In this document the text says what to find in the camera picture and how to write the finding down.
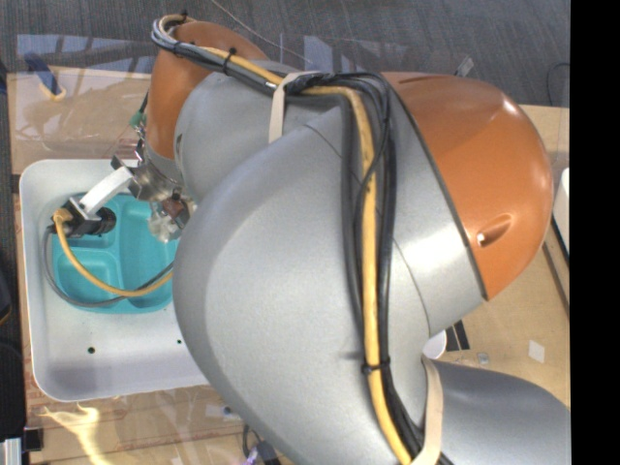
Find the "cable tie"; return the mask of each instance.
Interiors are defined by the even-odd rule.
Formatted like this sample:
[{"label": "cable tie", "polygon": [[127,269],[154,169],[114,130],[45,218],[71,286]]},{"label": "cable tie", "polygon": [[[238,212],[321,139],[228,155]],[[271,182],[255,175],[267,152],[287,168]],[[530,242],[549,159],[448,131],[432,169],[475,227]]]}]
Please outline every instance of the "cable tie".
[{"label": "cable tie", "polygon": [[361,365],[361,373],[365,376],[369,376],[375,370],[387,369],[389,368],[389,362],[390,362],[390,359],[388,358],[387,360],[384,360],[377,365],[369,365],[368,363],[364,363],[363,365]]},{"label": "cable tie", "polygon": [[229,75],[229,69],[228,69],[228,67],[229,67],[229,60],[231,60],[231,57],[232,57],[233,55],[235,55],[235,54],[236,54],[236,48],[235,48],[234,46],[232,46],[232,47],[229,49],[229,54],[228,54],[228,55],[226,56],[226,58],[224,59],[224,64],[222,64],[222,72],[223,72],[226,76],[228,76],[228,75]]},{"label": "cable tie", "polygon": [[299,75],[296,80],[287,84],[286,93],[287,95],[297,95],[304,89],[328,84],[335,78],[337,75],[333,73],[306,72],[306,74]]}]

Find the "teal container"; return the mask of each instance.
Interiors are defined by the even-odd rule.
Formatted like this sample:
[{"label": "teal container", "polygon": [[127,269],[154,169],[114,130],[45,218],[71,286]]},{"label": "teal container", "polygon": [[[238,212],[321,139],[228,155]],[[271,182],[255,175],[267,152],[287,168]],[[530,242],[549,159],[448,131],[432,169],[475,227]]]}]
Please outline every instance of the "teal container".
[{"label": "teal container", "polygon": [[[177,240],[163,243],[148,229],[151,209],[147,202],[131,195],[117,195],[106,207],[116,214],[116,226],[101,235],[69,239],[77,259],[93,275],[123,290],[134,290],[147,282],[174,260]],[[97,302],[115,297],[83,277],[63,252],[58,236],[52,236],[52,270],[58,287],[80,302]],[[164,308],[172,300],[172,280],[146,294],[126,298],[112,305],[76,306],[89,312],[138,314]]]}]

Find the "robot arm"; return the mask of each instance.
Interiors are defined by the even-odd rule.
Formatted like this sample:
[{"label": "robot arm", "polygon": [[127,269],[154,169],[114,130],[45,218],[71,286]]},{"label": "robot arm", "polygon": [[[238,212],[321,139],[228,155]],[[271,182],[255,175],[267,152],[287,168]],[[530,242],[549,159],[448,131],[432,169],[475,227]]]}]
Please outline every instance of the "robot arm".
[{"label": "robot arm", "polygon": [[[424,443],[424,343],[543,242],[552,181],[533,125],[464,78],[309,74],[284,86],[291,69],[183,15],[156,21],[153,40],[163,50],[129,187],[179,227],[173,297],[198,366],[297,463],[411,462]],[[270,142],[278,90],[286,114]],[[435,461],[566,463],[566,409],[550,395],[436,365]]]}]

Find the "yellow cable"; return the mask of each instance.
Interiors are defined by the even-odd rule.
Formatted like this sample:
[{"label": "yellow cable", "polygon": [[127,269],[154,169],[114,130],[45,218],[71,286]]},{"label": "yellow cable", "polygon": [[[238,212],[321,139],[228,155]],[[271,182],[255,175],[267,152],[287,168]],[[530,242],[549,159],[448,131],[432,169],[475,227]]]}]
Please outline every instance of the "yellow cable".
[{"label": "yellow cable", "polygon": [[154,282],[150,286],[147,286],[146,288],[142,288],[139,290],[121,290],[119,288],[115,288],[114,286],[111,286],[110,284],[105,283],[98,277],[94,276],[84,265],[82,265],[80,261],[74,255],[74,252],[71,250],[71,247],[69,246],[69,242],[67,241],[67,235],[65,235],[65,230],[63,227],[64,223],[70,221],[71,218],[72,218],[71,214],[65,208],[59,208],[52,215],[52,220],[56,227],[56,232],[58,234],[58,240],[60,241],[60,246],[62,250],[65,252],[65,255],[67,256],[67,258],[69,259],[69,262],[71,262],[71,264],[76,268],[76,270],[82,276],[84,276],[86,279],[88,279],[91,283],[93,283],[95,286],[99,287],[100,289],[105,290],[109,293],[113,293],[114,295],[121,295],[121,296],[127,296],[127,297],[144,296],[157,290],[158,288],[166,284],[172,278],[172,271],[170,271],[168,274],[162,277],[159,281]]},{"label": "yellow cable", "polygon": [[[165,23],[169,20],[180,20],[182,15],[170,15],[164,17],[160,21],[160,29],[165,30]],[[272,82],[276,86],[282,82],[282,78],[273,74],[253,62],[239,57],[230,55],[228,51],[218,48],[204,47],[206,51],[213,53],[220,58],[228,58],[231,62],[239,65],[248,71]],[[372,134],[370,122],[366,114],[363,101],[355,92],[355,90],[345,86],[313,86],[302,92],[307,95],[343,95],[351,103],[357,123],[359,141],[362,156],[362,169],[364,176],[368,172],[370,164],[374,157],[374,147],[372,142]],[[377,223],[375,217],[375,209],[377,203],[377,182],[374,175],[368,180],[366,186],[366,194],[364,195],[362,208],[362,310],[364,321],[364,352],[366,363],[376,366],[381,363],[380,343],[379,343],[379,322],[378,322],[378,306],[377,306]],[[412,457],[405,448],[394,422],[389,414],[388,403],[384,392],[383,379],[380,370],[373,370],[368,375],[368,385],[375,409],[375,414],[384,436],[389,443],[392,451],[403,465],[409,465]]]}]

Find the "white tray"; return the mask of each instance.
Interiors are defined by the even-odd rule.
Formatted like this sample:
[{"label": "white tray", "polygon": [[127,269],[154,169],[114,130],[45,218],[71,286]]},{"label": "white tray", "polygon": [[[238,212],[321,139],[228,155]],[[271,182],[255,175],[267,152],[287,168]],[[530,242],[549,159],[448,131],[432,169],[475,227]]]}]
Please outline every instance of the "white tray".
[{"label": "white tray", "polygon": [[45,279],[41,245],[51,213],[111,172],[107,160],[43,160],[20,180],[33,372],[39,388],[60,401],[207,384],[185,346],[173,302],[143,314],[87,312]]}]

